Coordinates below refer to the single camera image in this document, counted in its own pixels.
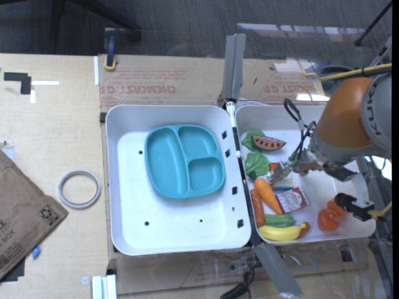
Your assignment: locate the brown cardboard board red print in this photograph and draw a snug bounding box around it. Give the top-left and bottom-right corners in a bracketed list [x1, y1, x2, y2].
[97, 53, 370, 295]

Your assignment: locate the red watermelon slice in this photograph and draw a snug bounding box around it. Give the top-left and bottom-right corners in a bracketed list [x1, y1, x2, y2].
[250, 135, 287, 152]

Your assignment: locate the brown paper bag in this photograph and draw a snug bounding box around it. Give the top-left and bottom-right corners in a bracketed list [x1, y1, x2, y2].
[0, 147, 70, 282]

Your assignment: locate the thin black and white rod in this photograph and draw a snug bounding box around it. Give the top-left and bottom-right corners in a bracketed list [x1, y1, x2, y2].
[226, 99, 260, 246]

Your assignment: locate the orange carrot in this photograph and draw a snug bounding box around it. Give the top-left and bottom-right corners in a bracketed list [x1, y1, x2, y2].
[252, 177, 284, 216]

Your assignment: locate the white plastic tray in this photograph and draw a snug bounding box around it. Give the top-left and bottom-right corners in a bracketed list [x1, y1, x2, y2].
[105, 104, 252, 257]
[234, 104, 377, 245]

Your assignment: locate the orange sausage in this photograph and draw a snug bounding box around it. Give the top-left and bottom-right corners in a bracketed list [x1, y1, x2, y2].
[249, 188, 266, 228]

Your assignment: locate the yellow banana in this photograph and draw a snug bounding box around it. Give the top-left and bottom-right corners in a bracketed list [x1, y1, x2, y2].
[257, 222, 307, 242]

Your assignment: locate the white and red carton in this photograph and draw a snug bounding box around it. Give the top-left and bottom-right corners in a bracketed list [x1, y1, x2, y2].
[274, 186, 311, 215]

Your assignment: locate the orange tomato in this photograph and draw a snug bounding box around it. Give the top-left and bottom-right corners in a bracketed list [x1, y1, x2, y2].
[317, 208, 342, 232]
[327, 197, 349, 217]

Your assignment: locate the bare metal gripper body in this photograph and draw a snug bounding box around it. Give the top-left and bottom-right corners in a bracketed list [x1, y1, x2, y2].
[289, 149, 328, 176]

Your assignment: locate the white tape roll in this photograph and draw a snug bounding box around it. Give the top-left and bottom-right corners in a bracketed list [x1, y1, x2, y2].
[57, 169, 102, 210]

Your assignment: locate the green lettuce leaf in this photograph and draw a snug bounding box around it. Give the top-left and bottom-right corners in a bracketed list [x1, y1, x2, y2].
[240, 128, 266, 152]
[243, 151, 271, 181]

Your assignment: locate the black chair base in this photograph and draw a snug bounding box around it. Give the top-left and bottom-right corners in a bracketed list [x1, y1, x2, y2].
[0, 0, 143, 55]

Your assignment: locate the blue divided plate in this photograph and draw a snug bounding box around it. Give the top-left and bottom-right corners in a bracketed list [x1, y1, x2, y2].
[143, 123, 227, 200]

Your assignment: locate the blue and yellow packet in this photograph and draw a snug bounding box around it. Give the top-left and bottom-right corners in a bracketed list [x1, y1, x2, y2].
[268, 161, 295, 191]

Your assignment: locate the black cylinder on white bracket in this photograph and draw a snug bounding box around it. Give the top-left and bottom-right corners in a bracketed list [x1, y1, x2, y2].
[334, 168, 376, 222]

